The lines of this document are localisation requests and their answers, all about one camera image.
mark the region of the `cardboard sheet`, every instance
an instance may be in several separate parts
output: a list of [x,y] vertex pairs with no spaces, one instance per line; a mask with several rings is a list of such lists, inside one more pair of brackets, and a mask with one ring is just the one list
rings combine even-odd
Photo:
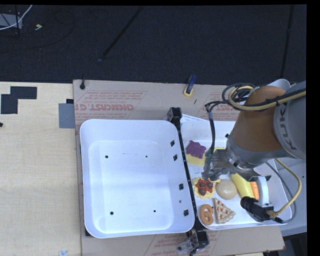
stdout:
[[[85,88],[81,89],[81,83],[81,80],[73,81],[82,255],[177,256],[176,245],[187,239],[185,233],[107,239],[86,235],[79,129],[89,119],[162,120],[171,107],[179,107],[183,114],[207,120],[204,105],[221,100],[226,87],[195,84],[192,95],[186,97],[183,93],[186,84],[85,80]],[[235,121],[239,112],[222,104],[212,113],[217,121]],[[278,226],[208,230],[207,234],[210,244],[196,255],[226,256],[284,248]]]

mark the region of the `pizza slice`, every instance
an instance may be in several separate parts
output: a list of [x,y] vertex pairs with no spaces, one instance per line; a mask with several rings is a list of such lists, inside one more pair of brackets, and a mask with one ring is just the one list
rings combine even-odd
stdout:
[[215,219],[218,224],[223,224],[230,221],[234,216],[235,212],[225,206],[218,198],[213,198]]

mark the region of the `black fabric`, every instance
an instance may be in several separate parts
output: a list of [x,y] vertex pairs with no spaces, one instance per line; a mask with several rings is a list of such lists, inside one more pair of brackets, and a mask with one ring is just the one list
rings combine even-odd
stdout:
[[[16,7],[22,15],[29,5]],[[0,30],[0,81],[301,82],[307,5],[293,7],[288,31],[290,4],[144,6],[99,61],[139,6],[33,5],[22,29]],[[0,13],[14,14],[15,5],[0,4]]]

